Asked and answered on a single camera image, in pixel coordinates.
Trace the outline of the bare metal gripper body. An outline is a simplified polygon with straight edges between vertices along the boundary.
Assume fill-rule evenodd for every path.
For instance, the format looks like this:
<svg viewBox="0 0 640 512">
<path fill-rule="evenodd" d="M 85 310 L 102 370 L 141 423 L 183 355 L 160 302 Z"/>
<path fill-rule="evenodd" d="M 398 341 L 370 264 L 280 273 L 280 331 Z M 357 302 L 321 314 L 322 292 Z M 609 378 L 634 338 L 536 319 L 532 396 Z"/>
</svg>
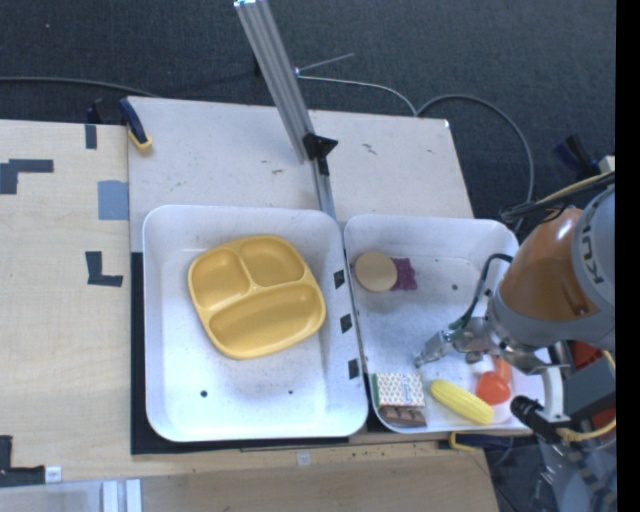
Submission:
<svg viewBox="0 0 640 512">
<path fill-rule="evenodd" d="M 489 355 L 497 356 L 525 375 L 540 374 L 546 368 L 535 354 L 537 348 L 518 341 L 491 318 L 472 317 L 466 322 L 460 318 L 449 325 L 448 332 L 453 348 L 464 358 L 473 351 L 482 352 L 483 360 Z"/>
</svg>

